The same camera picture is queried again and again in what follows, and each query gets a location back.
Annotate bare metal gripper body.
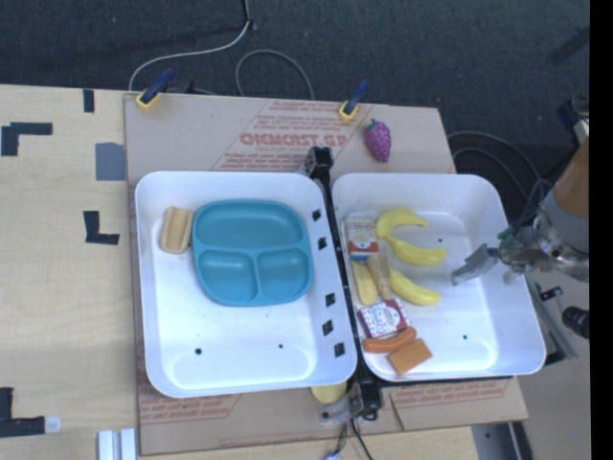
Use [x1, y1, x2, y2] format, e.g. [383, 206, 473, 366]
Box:
[497, 227, 591, 285]

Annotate white plastic tray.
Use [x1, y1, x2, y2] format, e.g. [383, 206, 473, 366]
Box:
[134, 170, 358, 399]
[330, 172, 548, 383]

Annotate yellow banana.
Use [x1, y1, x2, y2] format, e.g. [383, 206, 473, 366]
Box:
[388, 266, 443, 308]
[374, 208, 430, 241]
[385, 235, 448, 268]

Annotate tan bread piece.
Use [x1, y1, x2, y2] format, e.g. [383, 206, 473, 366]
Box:
[366, 253, 396, 302]

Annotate red and white carton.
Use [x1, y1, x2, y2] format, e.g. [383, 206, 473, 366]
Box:
[356, 298, 414, 340]

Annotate yellow corn cob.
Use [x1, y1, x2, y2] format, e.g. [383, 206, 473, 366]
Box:
[351, 259, 380, 308]

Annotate white and orange carton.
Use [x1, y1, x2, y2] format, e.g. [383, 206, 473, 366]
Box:
[344, 215, 381, 262]

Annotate orange sausage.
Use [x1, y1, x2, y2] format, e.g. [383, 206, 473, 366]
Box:
[361, 326, 419, 356]

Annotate thin black rod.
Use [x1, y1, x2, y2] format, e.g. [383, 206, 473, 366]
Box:
[319, 163, 371, 392]

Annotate purple grapes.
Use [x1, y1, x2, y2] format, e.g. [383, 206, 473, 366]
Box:
[362, 118, 393, 164]

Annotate yellow lemon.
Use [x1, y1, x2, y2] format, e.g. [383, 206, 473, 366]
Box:
[309, 379, 349, 406]

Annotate blue divided plate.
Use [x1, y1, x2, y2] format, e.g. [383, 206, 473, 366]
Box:
[191, 199, 315, 308]

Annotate tan hot dog bun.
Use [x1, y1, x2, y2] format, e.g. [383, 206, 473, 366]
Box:
[158, 206, 194, 256]

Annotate brown cardboard board red print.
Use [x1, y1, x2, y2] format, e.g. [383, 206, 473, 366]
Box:
[123, 92, 530, 457]

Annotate black cylinder on white bracket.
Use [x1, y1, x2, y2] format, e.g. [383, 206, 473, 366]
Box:
[526, 275, 591, 359]

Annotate black block with thin wires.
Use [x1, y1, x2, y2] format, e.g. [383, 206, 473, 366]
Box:
[352, 379, 385, 414]
[305, 146, 335, 180]

